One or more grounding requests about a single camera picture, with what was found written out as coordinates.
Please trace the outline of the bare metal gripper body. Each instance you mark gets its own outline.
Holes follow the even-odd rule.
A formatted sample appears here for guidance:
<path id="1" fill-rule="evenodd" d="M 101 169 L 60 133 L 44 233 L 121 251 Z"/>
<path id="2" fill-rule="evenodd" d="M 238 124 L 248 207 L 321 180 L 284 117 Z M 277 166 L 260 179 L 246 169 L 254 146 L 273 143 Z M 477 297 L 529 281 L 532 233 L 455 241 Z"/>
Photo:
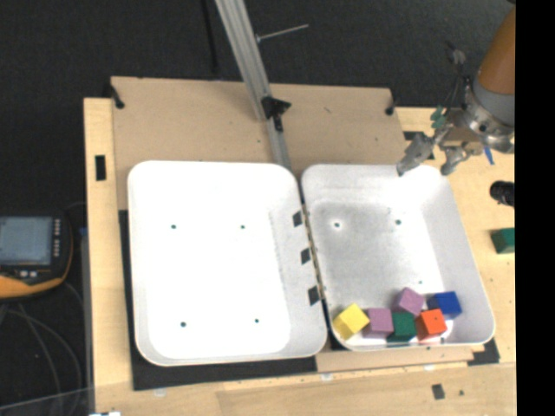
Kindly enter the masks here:
<path id="1" fill-rule="evenodd" d="M 469 103 L 451 110 L 434 133 L 441 149 L 457 148 L 467 154 L 481 154 L 486 148 L 512 154 L 513 137 L 513 127 L 502 124 L 482 106 Z"/>

